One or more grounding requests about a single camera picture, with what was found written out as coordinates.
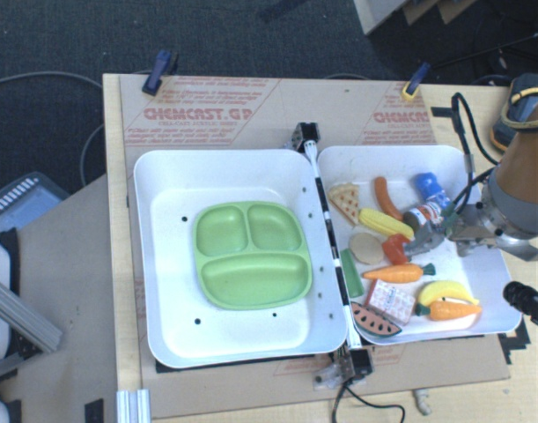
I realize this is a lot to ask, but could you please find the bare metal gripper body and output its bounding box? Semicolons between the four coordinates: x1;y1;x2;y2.
444;204;538;263

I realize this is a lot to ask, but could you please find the small orange and white can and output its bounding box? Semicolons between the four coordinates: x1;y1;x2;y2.
402;200;446;234

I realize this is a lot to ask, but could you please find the red pepper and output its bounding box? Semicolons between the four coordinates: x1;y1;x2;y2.
380;233;412;266

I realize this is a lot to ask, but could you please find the white plastic tray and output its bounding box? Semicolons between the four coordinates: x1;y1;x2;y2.
315;145;524;347
133;148;350;369

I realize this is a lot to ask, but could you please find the orange carrot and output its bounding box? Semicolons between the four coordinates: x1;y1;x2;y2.
414;300;483;323
361;262;438;285

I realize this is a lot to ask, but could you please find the yellow corn cob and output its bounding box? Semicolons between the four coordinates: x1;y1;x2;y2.
357;207;416;241

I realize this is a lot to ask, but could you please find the yellow banana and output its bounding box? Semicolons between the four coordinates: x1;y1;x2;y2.
416;279;481;308

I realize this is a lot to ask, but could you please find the blue bottle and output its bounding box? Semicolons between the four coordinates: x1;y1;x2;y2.
414;172;453;212

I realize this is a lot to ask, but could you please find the orange sausage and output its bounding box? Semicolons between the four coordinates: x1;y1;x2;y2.
373;175;404;222

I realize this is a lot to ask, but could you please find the tan round biscuit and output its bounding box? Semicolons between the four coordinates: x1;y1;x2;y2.
348;232;386;266

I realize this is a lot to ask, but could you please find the pink and white carton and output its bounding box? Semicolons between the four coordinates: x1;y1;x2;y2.
364;278;417;327

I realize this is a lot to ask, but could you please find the green flat bar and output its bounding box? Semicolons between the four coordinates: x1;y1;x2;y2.
339;248;366;300

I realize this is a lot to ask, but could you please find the tan pizza slice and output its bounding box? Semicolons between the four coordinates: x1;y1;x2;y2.
328;182;362;227

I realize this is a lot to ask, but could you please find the red watermelon slice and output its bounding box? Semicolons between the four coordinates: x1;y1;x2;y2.
350;301;403;339

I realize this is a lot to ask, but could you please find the thin black and white rod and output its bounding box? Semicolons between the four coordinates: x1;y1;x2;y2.
304;139;363;350

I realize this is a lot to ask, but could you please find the green divided plate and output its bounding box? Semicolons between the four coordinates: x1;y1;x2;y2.
191;200;314;312

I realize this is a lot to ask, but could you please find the brown cardboard board red print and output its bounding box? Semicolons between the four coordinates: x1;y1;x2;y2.
118;75;512;420

